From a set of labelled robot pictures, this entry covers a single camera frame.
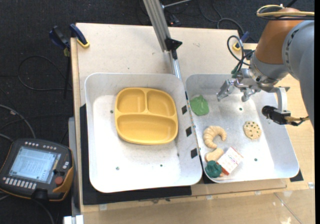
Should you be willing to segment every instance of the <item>button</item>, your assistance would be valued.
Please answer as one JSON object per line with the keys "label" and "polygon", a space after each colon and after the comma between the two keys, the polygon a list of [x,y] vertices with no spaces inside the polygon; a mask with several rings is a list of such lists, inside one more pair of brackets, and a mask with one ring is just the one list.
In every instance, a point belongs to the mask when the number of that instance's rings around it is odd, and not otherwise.
{"label": "button", "polygon": [[62,183],[64,183],[64,178],[62,178],[61,176],[58,176],[55,178],[54,182],[56,186],[59,187],[62,185]]}

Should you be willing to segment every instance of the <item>screen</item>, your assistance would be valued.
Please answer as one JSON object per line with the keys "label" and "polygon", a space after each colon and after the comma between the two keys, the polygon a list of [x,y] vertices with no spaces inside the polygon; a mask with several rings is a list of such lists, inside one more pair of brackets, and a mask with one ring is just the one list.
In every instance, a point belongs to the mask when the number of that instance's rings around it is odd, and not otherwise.
{"label": "screen", "polygon": [[61,154],[22,146],[14,160],[9,174],[37,182],[51,182],[52,168]]}

